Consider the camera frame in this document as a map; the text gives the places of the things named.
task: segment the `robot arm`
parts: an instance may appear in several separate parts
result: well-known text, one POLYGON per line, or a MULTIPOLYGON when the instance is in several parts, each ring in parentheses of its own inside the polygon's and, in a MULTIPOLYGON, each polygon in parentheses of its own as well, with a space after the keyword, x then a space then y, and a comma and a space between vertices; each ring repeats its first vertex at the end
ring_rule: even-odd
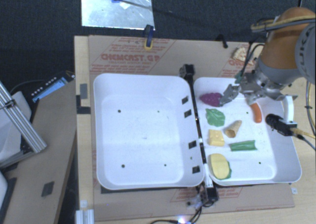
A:
POLYGON ((255 70, 242 74, 236 81, 239 86, 226 89, 220 106, 233 100, 238 92, 245 95, 249 105, 265 96, 283 100, 280 91, 299 77, 315 84, 315 14, 302 7, 290 8, 273 25, 255 70))

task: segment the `black fabric backdrop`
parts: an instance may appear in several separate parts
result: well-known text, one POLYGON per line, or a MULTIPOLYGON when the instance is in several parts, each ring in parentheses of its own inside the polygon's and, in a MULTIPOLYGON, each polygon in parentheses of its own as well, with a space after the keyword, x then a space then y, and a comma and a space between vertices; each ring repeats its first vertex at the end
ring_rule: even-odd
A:
MULTIPOLYGON (((303 0, 315 11, 316 0, 303 0)), ((249 41, 250 25, 298 0, 152 0, 155 37, 249 41)), ((75 35, 141 36, 141 31, 81 26, 80 0, 0 0, 0 80, 7 89, 74 70, 75 35)))

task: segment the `green pepper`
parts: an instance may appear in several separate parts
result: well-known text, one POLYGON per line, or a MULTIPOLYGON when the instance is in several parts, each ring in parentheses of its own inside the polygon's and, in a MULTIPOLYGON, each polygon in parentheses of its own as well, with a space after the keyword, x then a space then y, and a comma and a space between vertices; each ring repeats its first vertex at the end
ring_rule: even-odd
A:
POLYGON ((257 150, 255 140, 241 141, 229 144, 231 151, 257 150))

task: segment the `wooden table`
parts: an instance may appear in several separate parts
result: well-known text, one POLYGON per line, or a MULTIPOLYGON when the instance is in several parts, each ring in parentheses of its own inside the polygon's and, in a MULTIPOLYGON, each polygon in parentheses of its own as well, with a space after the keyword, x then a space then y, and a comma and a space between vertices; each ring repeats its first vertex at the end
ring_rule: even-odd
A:
POLYGON ((56 224, 76 148, 75 81, 40 100, 33 126, 47 148, 5 173, 17 178, 4 224, 56 224), (42 196, 45 184, 52 192, 42 196))

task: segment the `green toy vegetable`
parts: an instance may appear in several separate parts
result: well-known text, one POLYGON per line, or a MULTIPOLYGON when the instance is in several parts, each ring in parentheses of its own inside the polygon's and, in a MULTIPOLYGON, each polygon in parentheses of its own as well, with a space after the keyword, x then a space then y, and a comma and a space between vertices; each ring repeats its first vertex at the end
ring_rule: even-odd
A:
POLYGON ((206 109, 207 122, 211 126, 221 127, 225 123, 225 115, 217 109, 206 109))
POLYGON ((231 151, 257 150, 255 140, 241 141, 229 144, 231 151))

